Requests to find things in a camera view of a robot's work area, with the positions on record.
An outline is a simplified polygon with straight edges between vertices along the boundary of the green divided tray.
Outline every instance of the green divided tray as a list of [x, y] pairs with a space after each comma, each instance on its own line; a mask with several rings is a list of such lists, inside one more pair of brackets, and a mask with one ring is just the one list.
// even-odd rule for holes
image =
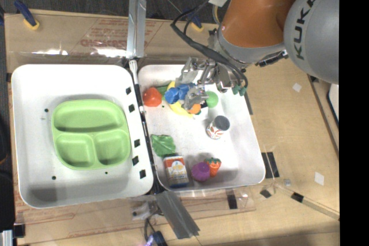
[[108, 168], [131, 152], [121, 107], [108, 100], [73, 100], [52, 113], [52, 137], [59, 160], [71, 169]]

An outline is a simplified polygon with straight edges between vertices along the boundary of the white container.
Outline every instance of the white container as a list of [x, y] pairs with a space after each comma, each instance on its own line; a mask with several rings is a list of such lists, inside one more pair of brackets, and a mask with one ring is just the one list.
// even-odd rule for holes
[[[151, 189], [153, 173], [127, 70], [109, 65], [24, 65], [12, 74], [12, 91], [18, 182], [25, 203], [35, 208], [65, 206], [140, 196]], [[128, 160], [93, 170], [70, 169], [60, 162], [52, 140], [52, 112], [75, 99], [105, 99], [123, 109], [132, 146]], [[133, 158], [139, 161], [133, 164]]]
[[[182, 67], [143, 67], [138, 73], [141, 93], [152, 86], [163, 86], [174, 81], [180, 76]], [[144, 107], [149, 134], [173, 137], [176, 152], [183, 156], [188, 172], [194, 164], [206, 158], [219, 158], [222, 162], [216, 177], [198, 183], [189, 176], [187, 187], [170, 188], [163, 159], [153, 151], [157, 177], [161, 185], [169, 191], [195, 194], [202, 190], [251, 186], [260, 183], [265, 177], [265, 166], [244, 97], [234, 95], [231, 90], [221, 94], [215, 85], [207, 86], [206, 90], [211, 90], [219, 96], [216, 107], [209, 108], [207, 119], [194, 120], [178, 115], [166, 101], [158, 107]], [[226, 116], [231, 127], [215, 141], [207, 135], [206, 127], [218, 115]]]

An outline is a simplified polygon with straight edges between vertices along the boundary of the wooden table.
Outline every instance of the wooden table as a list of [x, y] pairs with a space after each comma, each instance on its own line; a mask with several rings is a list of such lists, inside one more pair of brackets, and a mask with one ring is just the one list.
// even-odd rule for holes
[[[65, 50], [78, 52], [83, 49], [81, 40], [91, 40], [94, 32], [93, 27], [84, 27], [84, 34], [76, 32], [85, 26], [85, 21], [89, 23], [95, 18], [126, 23], [124, 17], [32, 12], [41, 25], [48, 24], [41, 27], [37, 37], [35, 32], [21, 26], [20, 15], [5, 17], [7, 70], [10, 73], [24, 63], [35, 62], [29, 52], [60, 44], [61, 38], [67, 40], [65, 36], [69, 37], [68, 42], [63, 43]], [[66, 26], [65, 22], [69, 21], [76, 27]], [[177, 37], [169, 21], [148, 20], [146, 24], [146, 58], [140, 61], [140, 66], [173, 59], [184, 62], [188, 56], [199, 56]], [[214, 27], [205, 24], [203, 32], [189, 29], [189, 34], [196, 41], [207, 44], [208, 30]], [[51, 62], [78, 60], [55, 60], [54, 57]], [[288, 59], [262, 69], [251, 66], [246, 74], [247, 97], [259, 146], [261, 152], [269, 156], [269, 161], [274, 158], [278, 174], [259, 185], [235, 190], [239, 204], [236, 210], [229, 209], [224, 192], [205, 200], [184, 199], [183, 203], [200, 228], [198, 237], [177, 240], [166, 220], [159, 216], [152, 220], [153, 226], [162, 231], [169, 245], [339, 245], [338, 128], [330, 120], [332, 115], [325, 97], [327, 85], [311, 82], [309, 76]], [[9, 95], [13, 126], [10, 84]], [[17, 239], [19, 245], [144, 245], [144, 223], [132, 221], [129, 200], [45, 210], [27, 206], [17, 191], [13, 129], [11, 134], [16, 222], [25, 224], [26, 228], [25, 237]]]

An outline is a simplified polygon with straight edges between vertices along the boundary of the white sticker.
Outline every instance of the white sticker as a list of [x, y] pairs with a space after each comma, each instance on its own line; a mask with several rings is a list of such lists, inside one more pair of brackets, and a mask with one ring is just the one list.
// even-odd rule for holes
[[295, 85], [292, 87], [295, 91], [300, 92], [302, 86], [298, 83], [295, 83]]
[[321, 175], [319, 172], [315, 173], [314, 180], [316, 183], [324, 186], [324, 175]]
[[218, 7], [222, 7], [226, 2], [227, 0], [209, 0], [210, 4], [216, 5]]
[[285, 179], [284, 184], [286, 187], [289, 187], [291, 185], [291, 181], [289, 179]]

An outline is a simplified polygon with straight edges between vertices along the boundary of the purple toy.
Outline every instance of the purple toy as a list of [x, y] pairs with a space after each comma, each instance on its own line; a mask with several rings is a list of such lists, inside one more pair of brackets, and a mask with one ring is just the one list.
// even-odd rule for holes
[[199, 162], [198, 164], [192, 166], [191, 175], [196, 181], [206, 181], [208, 178], [210, 178], [210, 167], [205, 162]]

